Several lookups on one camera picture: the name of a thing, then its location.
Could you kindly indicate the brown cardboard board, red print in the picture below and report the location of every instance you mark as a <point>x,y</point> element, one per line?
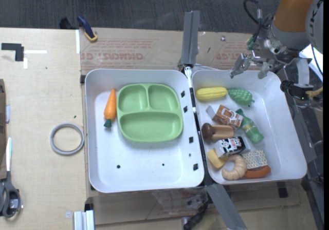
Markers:
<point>133,52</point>

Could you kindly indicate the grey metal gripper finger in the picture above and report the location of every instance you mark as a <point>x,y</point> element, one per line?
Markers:
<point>264,69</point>
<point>240,66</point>

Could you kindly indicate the orange and white carton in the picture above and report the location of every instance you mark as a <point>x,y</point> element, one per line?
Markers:
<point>226,117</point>

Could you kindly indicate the black and white milk carton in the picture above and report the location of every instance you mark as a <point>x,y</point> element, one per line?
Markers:
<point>230,146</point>

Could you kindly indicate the brown mushroom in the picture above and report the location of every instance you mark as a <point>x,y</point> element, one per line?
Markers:
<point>218,131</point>

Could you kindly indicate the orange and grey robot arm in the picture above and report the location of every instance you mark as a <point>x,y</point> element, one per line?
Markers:
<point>293,10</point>

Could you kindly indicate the yellow corn cob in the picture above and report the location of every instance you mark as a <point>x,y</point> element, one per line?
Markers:
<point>211,93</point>

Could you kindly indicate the green grapes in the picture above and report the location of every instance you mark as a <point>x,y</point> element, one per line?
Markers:
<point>240,96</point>

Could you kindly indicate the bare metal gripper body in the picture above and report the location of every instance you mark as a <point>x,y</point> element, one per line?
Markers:
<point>275,50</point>

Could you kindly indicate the orange carrot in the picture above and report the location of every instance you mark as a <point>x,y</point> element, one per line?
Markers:
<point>110,107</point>

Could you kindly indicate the orange sausage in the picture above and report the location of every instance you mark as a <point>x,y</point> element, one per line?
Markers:
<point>259,172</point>

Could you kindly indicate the black cylinder on white bracket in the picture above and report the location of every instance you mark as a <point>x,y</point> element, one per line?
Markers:
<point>299,89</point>

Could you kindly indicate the white plastic tray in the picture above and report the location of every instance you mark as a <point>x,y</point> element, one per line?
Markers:
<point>280,134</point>
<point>144,167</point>

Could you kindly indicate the yellow cheese wedge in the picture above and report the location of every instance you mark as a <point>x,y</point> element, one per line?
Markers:
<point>214,162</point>

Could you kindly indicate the grey tape roll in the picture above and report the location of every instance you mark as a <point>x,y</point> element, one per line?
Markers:
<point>52,144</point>

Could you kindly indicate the green divided plate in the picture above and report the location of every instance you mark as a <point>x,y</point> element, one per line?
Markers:
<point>149,123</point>

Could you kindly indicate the patterned white packet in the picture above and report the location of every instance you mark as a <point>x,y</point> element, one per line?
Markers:
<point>255,159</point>

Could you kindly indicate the green bottle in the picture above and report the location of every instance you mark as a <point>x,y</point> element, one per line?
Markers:
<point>253,131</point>

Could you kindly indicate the beige croissant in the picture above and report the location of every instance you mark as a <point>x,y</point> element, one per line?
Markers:
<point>237,170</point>

